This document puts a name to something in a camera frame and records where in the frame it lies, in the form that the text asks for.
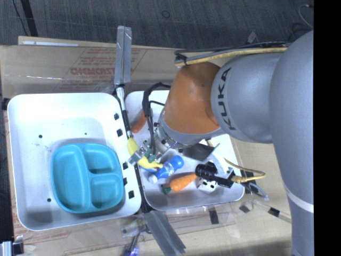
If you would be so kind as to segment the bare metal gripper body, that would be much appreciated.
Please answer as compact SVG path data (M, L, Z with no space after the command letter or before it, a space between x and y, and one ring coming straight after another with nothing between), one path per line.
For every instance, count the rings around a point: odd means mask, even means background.
M139 156L146 157L148 161L158 161L169 150L178 151L178 144L164 133L148 133L137 149Z

